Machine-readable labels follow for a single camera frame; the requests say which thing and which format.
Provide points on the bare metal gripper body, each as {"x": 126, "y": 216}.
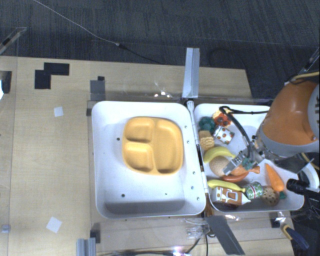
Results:
{"x": 257, "y": 150}

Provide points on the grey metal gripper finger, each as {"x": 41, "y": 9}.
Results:
{"x": 230, "y": 167}

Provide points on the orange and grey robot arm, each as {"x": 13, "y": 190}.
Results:
{"x": 287, "y": 120}

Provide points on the red sausage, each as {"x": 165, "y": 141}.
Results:
{"x": 233, "y": 178}

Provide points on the orange chicken drumstick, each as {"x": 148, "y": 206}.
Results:
{"x": 241, "y": 171}

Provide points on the tan round bread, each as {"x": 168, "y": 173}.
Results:
{"x": 217, "y": 166}

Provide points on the yellow banana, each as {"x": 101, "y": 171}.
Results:
{"x": 217, "y": 152}
{"x": 222, "y": 184}

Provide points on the white plastic tray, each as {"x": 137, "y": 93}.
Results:
{"x": 147, "y": 197}
{"x": 250, "y": 130}

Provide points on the orange and white carton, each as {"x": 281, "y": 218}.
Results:
{"x": 228, "y": 196}

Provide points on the white carton with red dots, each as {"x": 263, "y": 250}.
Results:
{"x": 223, "y": 135}

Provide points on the green and white can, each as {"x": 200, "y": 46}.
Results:
{"x": 254, "y": 190}

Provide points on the orange carrot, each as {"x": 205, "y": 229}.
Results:
{"x": 275, "y": 178}

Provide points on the yellow corn cob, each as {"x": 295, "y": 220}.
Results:
{"x": 206, "y": 141}

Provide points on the thin black and white rod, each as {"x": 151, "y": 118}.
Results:
{"x": 197, "y": 147}

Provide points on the orange and red pizza slice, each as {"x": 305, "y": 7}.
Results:
{"x": 221, "y": 118}

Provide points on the brown chocolate chip biscuit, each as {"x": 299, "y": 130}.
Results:
{"x": 270, "y": 197}

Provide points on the green broccoli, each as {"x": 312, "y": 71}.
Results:
{"x": 207, "y": 123}

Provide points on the orange divided plate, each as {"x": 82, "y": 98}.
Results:
{"x": 155, "y": 147}

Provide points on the black cylinder on white bracket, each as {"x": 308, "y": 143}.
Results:
{"x": 298, "y": 186}

